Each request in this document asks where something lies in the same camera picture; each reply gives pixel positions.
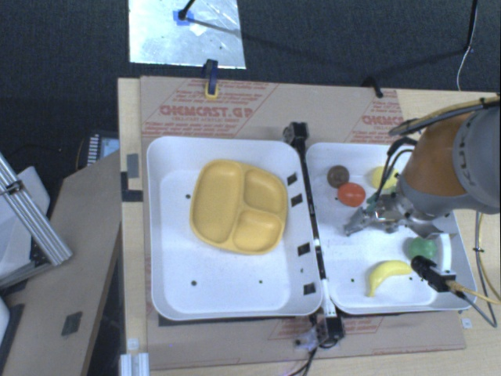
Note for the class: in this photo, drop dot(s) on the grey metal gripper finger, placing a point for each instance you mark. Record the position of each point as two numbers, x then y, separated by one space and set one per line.
352 229
354 218

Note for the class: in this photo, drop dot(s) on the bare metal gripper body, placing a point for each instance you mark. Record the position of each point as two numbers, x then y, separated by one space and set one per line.
395 214

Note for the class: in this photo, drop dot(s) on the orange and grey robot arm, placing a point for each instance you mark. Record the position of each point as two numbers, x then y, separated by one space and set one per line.
446 167

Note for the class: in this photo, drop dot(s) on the orange ball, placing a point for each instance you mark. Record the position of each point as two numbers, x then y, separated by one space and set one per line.
351 194

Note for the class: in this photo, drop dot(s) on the white plastic tray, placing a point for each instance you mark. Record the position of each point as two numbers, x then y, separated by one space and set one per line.
344 257
219 265

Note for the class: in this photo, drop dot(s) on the yellow lemon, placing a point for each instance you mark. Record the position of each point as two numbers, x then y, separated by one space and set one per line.
379 176

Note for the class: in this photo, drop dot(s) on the thin black and white rod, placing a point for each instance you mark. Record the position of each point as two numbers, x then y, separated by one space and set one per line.
312 214

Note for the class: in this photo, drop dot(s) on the green ball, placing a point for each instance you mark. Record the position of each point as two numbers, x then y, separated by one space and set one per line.
422 248

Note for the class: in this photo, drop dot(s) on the yellow banana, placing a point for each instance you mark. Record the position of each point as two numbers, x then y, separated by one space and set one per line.
385 272

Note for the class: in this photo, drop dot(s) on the yellow divided plate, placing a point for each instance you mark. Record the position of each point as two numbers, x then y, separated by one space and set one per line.
238 206

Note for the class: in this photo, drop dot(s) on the brown cardboard board red print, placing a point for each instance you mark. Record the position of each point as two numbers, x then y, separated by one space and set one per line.
250 104

